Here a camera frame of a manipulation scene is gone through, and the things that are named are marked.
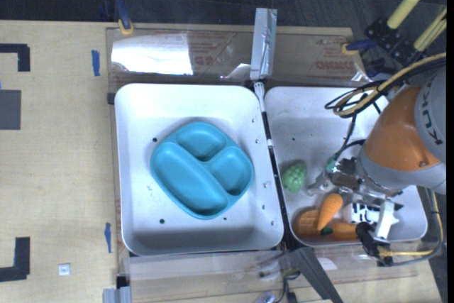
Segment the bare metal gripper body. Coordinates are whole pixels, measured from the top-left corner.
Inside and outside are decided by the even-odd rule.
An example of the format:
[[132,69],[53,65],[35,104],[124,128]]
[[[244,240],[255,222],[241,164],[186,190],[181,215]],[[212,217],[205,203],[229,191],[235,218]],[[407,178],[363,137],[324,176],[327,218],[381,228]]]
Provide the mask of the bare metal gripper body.
[[402,194],[401,189],[385,187],[374,181],[365,171],[359,158],[343,158],[337,162],[330,174],[332,184],[345,187],[361,195],[369,195],[377,198],[391,198]]

